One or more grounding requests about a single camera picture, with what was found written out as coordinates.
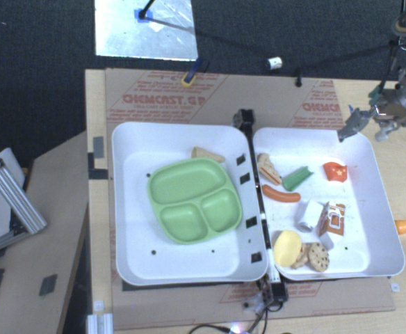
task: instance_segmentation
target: cardboard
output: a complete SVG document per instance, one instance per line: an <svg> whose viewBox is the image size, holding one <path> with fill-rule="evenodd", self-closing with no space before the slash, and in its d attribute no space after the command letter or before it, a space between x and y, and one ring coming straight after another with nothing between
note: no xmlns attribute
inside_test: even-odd
<svg viewBox="0 0 406 334"><path fill-rule="evenodd" d="M115 330L253 320L243 303L255 283L132 287L115 268L115 219L110 140L125 121L230 125L239 109L254 109L261 127L338 129L343 126L334 83L292 78L198 74L192 88L180 85L181 72L107 70L107 141L113 323ZM289 300L270 318L340 315L394 310L386 278L289 283Z"/></svg>

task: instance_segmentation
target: yellow round food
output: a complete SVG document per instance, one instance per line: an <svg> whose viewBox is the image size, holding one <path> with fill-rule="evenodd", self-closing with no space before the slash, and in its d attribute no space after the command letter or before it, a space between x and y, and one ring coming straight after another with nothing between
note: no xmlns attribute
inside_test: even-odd
<svg viewBox="0 0 406 334"><path fill-rule="evenodd" d="M282 267L294 264L302 248L302 240L297 232L284 230L274 243L274 261Z"/></svg>

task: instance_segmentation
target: sausage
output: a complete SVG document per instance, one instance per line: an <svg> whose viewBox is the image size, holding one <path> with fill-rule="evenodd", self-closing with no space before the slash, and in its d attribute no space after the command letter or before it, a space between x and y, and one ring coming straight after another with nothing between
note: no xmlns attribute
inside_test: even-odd
<svg viewBox="0 0 406 334"><path fill-rule="evenodd" d="M271 199L276 200L277 202L285 202L285 203L292 203L292 202L298 202L300 200L300 194L299 193L284 193L284 192L279 192L272 188L271 186L268 186L267 184L263 185L261 187L261 191L263 194Z"/></svg>

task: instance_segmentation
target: green plate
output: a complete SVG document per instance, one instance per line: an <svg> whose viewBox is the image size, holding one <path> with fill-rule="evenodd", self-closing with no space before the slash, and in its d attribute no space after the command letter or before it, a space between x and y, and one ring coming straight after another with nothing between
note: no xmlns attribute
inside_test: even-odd
<svg viewBox="0 0 406 334"><path fill-rule="evenodd" d="M180 244L222 235L242 219L236 189L212 159L187 159L162 167L151 174L147 190L164 232Z"/></svg>

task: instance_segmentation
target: white tray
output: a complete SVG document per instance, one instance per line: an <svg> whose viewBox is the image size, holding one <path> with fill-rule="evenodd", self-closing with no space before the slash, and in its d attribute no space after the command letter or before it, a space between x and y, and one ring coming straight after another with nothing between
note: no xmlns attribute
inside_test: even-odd
<svg viewBox="0 0 406 334"><path fill-rule="evenodd" d="M302 196L299 203L281 203L263 197L273 243L285 229L297 231L302 242L320 242L317 228L311 233L296 228L299 207L309 200L346 205L344 239L329 252L329 269L320 273L308 266L296 270L278 267L282 275L291 280L319 280L393 276L403 270L403 249L373 149L365 136L358 134L340 143L332 130L263 128L254 135L254 149L257 154L268 153L282 177L302 166L314 172L295 190ZM329 161L348 167L348 179L344 183L327 180L323 164ZM264 177L260 182L274 186ZM274 187L285 191L282 185Z"/></svg>
<svg viewBox="0 0 406 334"><path fill-rule="evenodd" d="M253 281L268 258L246 137L228 126L127 122L112 136L116 264L133 285ZM198 244L173 242L162 230L147 194L148 173L190 158L194 146L221 154L241 200L243 219L231 232ZM237 164L237 159L244 161ZM250 175L241 184L240 178ZM248 219L256 225L247 227Z"/></svg>

